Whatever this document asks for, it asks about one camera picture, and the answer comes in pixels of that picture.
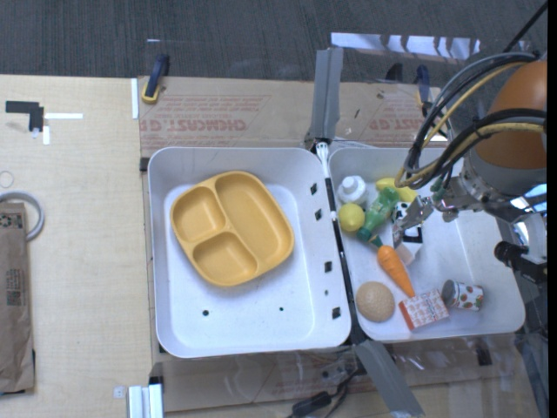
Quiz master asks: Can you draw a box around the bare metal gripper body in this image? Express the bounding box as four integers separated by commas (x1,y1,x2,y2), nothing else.
433,174,493,224

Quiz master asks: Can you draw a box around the black and white carton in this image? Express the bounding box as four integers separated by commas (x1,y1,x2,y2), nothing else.
393,201,426,266

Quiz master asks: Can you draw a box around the green plastic bottle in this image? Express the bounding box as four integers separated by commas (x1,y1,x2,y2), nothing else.
356,186,400,243

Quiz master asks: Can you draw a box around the orange carrot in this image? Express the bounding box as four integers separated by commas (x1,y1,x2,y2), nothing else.
370,235,417,299

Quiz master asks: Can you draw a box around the yellow banana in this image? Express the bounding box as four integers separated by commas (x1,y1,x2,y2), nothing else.
375,177,419,204

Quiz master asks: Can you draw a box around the yellow lemon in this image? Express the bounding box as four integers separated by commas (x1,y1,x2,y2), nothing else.
338,202,366,233

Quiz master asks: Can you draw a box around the white plastic tray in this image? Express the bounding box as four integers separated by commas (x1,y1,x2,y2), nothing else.
326,145,527,343
146,145,352,360

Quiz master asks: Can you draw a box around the white plastic bottle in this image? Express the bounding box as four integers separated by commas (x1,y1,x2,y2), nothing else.
337,175,368,206

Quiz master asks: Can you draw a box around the beige bread roll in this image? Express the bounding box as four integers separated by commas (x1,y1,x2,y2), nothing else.
355,280,396,323

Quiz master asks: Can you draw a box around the orange and white packet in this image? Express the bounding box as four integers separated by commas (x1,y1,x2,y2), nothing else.
398,288,450,332

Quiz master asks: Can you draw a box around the small can with fruit print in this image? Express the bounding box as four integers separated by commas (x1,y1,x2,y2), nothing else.
441,279,485,312

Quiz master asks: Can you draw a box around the yellow divided plate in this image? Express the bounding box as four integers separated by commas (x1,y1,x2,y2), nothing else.
169,170,296,287

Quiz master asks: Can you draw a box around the brown cardboard board red print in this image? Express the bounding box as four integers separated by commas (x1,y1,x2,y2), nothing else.
138,75,523,413

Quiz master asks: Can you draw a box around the white tape roll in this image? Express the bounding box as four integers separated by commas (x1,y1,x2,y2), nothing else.
0,190,45,241

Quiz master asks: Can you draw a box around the brown paper bag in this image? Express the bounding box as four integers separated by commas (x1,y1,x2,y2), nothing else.
0,202,36,394

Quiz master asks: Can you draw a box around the black cylinder on white bracket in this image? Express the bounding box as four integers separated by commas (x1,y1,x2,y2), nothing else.
493,213,548,285

